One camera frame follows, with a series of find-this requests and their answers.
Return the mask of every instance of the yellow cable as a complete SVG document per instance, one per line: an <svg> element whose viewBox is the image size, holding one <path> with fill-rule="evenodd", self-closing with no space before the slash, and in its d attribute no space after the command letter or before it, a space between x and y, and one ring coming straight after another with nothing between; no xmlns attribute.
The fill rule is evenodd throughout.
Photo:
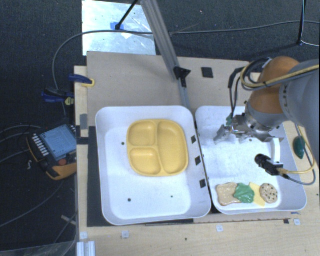
<svg viewBox="0 0 320 256"><path fill-rule="evenodd" d="M299 76L299 75L302 75L302 74L305 74L305 73L308 73L308 72L311 72L311 71L314 71L314 70L317 70L320 68L320 65L314 65L314 66L310 66L310 67L307 67L307 68L304 68L304 69L301 69L299 71L296 71L296 72L293 72L293 73L290 73L290 74L286 74L284 76L280 76L278 78L275 78L275 79L272 79L272 80L269 80L269 81L266 81L266 82L260 82L260 83L248 83L245 81L245 78L244 78L244 73L246 72L246 70L248 69L248 66L246 66L241 74L240 74L240 79L241 79L241 82L243 85L247 86L247 87L250 87L250 88L258 88L258 87L264 87L264 86L267 86L267 85L270 85L270 84L273 84L273 83L276 83L276 82L280 82L284 79L289 79L289 78L293 78L293 77L296 77L296 76Z"/></svg>
<svg viewBox="0 0 320 256"><path fill-rule="evenodd" d="M308 143L308 141L305 139L300 127L298 126L298 129L299 129L299 132L301 134L301 137L304 139L305 141L305 145L306 147L308 148L308 150L311 152L311 148L310 148L310 145ZM314 168L316 167L316 161L315 161L315 158L314 156L312 155L312 166L307 169L307 170L287 170L287 169L284 169L284 168L278 168L277 170L279 171L280 174L306 174L306 173L309 173L311 172Z"/></svg>

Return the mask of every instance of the white tray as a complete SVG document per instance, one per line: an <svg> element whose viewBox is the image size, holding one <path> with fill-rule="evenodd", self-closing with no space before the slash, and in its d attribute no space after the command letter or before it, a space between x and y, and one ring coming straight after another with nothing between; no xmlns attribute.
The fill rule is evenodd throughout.
<svg viewBox="0 0 320 256"><path fill-rule="evenodd" d="M237 107L234 114L241 115L244 111L244 107ZM263 143L253 138L252 141L239 144L236 136L231 134L228 140L215 145L213 138L221 125L226 123L230 112L231 108L226 106L203 106L195 114L214 206L227 215L303 209L307 204L307 196L302 185L280 176L271 176L255 163L255 157L258 154L269 157L272 155L270 143ZM284 138L280 143L280 161L284 163L284 168L297 170L283 125L272 131L271 134ZM299 175L291 175L291 177L300 181ZM253 182L259 186L263 183L270 183L278 190L278 201L273 204L266 203L265 208L255 203L234 203L221 206L218 202L216 186L229 182L246 185Z"/></svg>
<svg viewBox="0 0 320 256"><path fill-rule="evenodd" d="M126 142L129 126L145 119L168 119L184 131L189 165L178 175L147 177L132 170ZM113 225L200 218L211 209L194 119L182 106L105 107L96 115L102 213Z"/></svg>

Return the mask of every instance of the green oval object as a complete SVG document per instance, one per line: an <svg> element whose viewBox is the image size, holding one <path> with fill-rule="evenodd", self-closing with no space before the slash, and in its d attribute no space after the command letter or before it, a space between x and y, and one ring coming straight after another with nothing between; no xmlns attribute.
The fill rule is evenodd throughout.
<svg viewBox="0 0 320 256"><path fill-rule="evenodd" d="M299 136L296 137L294 140L293 140L293 150L294 150L294 153L295 155L300 158L300 159L303 159L304 158L304 155L305 155L305 145L306 145L306 142L304 140L304 138L300 138Z"/></svg>
<svg viewBox="0 0 320 256"><path fill-rule="evenodd" d="M239 183L233 196L242 203L251 204L254 201L255 192L250 186Z"/></svg>

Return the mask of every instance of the green object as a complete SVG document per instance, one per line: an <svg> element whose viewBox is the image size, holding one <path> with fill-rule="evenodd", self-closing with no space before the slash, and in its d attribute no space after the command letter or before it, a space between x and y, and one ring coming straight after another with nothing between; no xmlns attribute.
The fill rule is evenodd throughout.
<svg viewBox="0 0 320 256"><path fill-rule="evenodd" d="M254 201L255 192L250 186L239 183L233 196L242 203L251 204Z"/></svg>
<svg viewBox="0 0 320 256"><path fill-rule="evenodd" d="M232 113L226 118L226 126L231 126L232 123Z"/></svg>
<svg viewBox="0 0 320 256"><path fill-rule="evenodd" d="M293 140L293 150L296 156L300 159L304 158L306 142L304 138L299 136Z"/></svg>

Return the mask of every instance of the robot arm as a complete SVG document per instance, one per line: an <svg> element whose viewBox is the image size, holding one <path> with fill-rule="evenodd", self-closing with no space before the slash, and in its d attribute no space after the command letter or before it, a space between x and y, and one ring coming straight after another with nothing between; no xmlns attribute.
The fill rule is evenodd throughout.
<svg viewBox="0 0 320 256"><path fill-rule="evenodd" d="M319 65L319 60L299 63L289 57L278 57L266 65L258 83L315 65ZM287 120L305 127L312 153L319 164L319 68L297 79L253 91L245 113L236 115L231 125L223 125L214 141L218 143L234 134L240 142L251 137L269 142L273 139L269 132Z"/></svg>

